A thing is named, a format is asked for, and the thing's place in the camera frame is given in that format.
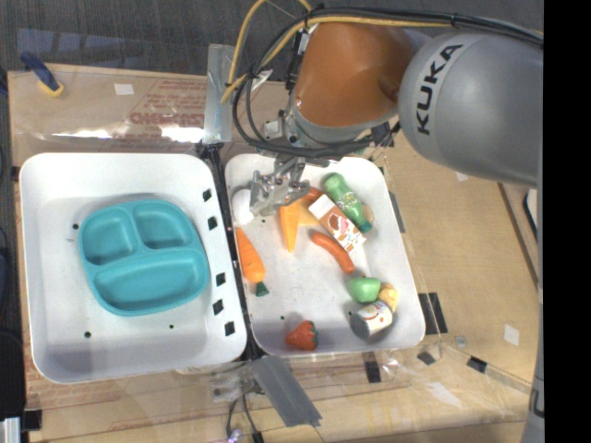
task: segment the black cable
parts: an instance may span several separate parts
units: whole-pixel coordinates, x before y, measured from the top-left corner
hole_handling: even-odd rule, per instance
[[[290,156],[303,156],[307,158],[330,158],[330,157],[342,157],[345,154],[350,152],[354,152],[357,150],[361,150],[366,148],[371,143],[370,140],[359,140],[359,141],[349,141],[346,143],[337,143],[334,145],[327,146],[326,148],[319,148],[319,149],[310,149],[310,148],[294,148],[289,146],[281,146],[274,143],[270,143],[269,141],[260,141],[250,137],[242,127],[240,120],[238,118],[238,102],[242,96],[242,93],[245,89],[247,83],[242,83],[238,86],[237,92],[235,94],[235,98],[233,100],[232,106],[232,116],[234,118],[234,123],[236,129],[240,136],[253,148],[258,150],[269,150],[273,152],[278,152],[281,154],[287,154]]]
[[[228,411],[228,419],[225,424],[225,433],[228,436],[228,439],[232,436],[232,415],[234,414],[235,407],[238,404],[239,400],[240,400],[240,398],[233,400],[232,403],[230,404],[230,409]],[[250,423],[250,428],[252,430],[253,440],[255,442],[262,443],[262,441],[263,441],[262,434],[257,429],[257,426],[255,425],[254,421],[252,420],[252,416],[250,416],[250,412],[248,411],[247,394],[245,392],[242,393],[242,404],[244,406],[244,412],[247,416],[248,422]]]
[[[228,411],[228,419],[225,423],[225,434],[228,436],[228,439],[232,436],[232,414],[234,413],[234,408],[236,407],[238,400],[239,399],[232,401],[230,404],[230,410]]]
[[[317,141],[308,133],[304,134],[310,139],[315,140],[324,148],[310,149],[310,148],[296,148],[285,145],[278,145],[267,141],[254,123],[254,119],[251,111],[250,102],[250,91],[252,87],[252,79],[263,69],[264,61],[276,50],[284,35],[287,34],[294,26],[301,24],[302,22],[309,21],[316,17],[359,17],[359,18],[377,18],[383,20],[403,20],[409,22],[426,22],[426,23],[438,23],[450,25],[456,29],[470,29],[480,30],[485,32],[492,32],[503,36],[508,36],[520,40],[522,42],[528,42],[534,45],[538,45],[543,48],[544,38],[542,35],[537,34],[526,28],[519,27],[506,21],[501,21],[492,18],[472,17],[466,15],[460,15],[458,13],[442,13],[426,10],[408,10],[408,9],[389,9],[389,8],[371,8],[371,7],[334,7],[326,8],[319,6],[310,10],[305,16],[296,18],[292,23],[287,25],[283,30],[270,42],[269,47],[263,53],[263,56],[259,61],[252,66],[250,73],[247,75],[245,81],[240,84],[235,91],[235,97],[233,100],[233,118],[236,129],[240,133],[241,137],[252,147],[257,150],[268,150],[277,152],[280,154],[287,154],[290,156],[302,156],[308,158],[330,158],[330,157],[342,157],[351,152],[362,150],[369,146],[371,143],[370,139],[361,139],[355,141],[346,141],[342,143],[328,144]],[[250,124],[252,132],[257,136],[258,139],[250,137],[241,126],[237,115],[237,105],[246,89],[246,111],[247,119]]]

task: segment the tape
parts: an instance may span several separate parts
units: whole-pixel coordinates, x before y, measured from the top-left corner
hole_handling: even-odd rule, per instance
[[[376,354],[370,351],[362,353],[362,355],[363,362],[366,367],[366,375],[368,376],[368,382],[370,384],[381,382],[380,366],[378,365],[378,361],[376,360]]]
[[[437,335],[439,333],[447,333],[447,325],[437,293],[420,293],[418,295],[418,302],[421,304],[423,316],[425,317],[425,334]]]
[[[133,91],[133,85],[131,84],[114,84],[115,85],[115,93],[117,95],[135,95],[135,91]]]
[[[511,325],[505,324],[505,333],[503,339],[510,344],[519,346],[519,330],[512,327]]]
[[[416,355],[416,357],[426,365],[432,365],[433,363],[435,363],[435,358],[431,353],[428,352],[419,353]]]

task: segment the orange carrot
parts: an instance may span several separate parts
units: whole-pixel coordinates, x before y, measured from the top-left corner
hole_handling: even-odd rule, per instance
[[[257,284],[257,295],[262,295],[266,291],[265,284],[262,281],[267,273],[265,265],[242,228],[236,228],[235,233],[242,273],[249,281]]]
[[[311,187],[310,191],[305,194],[302,198],[304,200],[318,200],[322,195],[322,191],[317,189],[316,187]]]
[[[295,203],[299,206],[299,219],[297,222],[299,226],[312,226],[320,224],[318,219],[310,213],[308,207],[318,200],[321,195],[321,190],[311,187],[307,194],[295,201]]]
[[[292,202],[289,205],[282,205],[279,208],[279,219],[287,251],[293,253],[296,249],[297,225],[299,224],[299,206],[297,203]]]
[[[355,264],[353,264],[353,261],[349,257],[349,253],[347,253],[338,242],[334,241],[328,235],[315,232],[312,234],[312,242],[331,253],[339,262],[339,266],[341,266],[341,269],[345,274],[352,274],[355,271]]]
[[[285,335],[285,342],[300,350],[312,351],[318,346],[318,332],[314,328],[314,322],[304,320],[296,329]]]

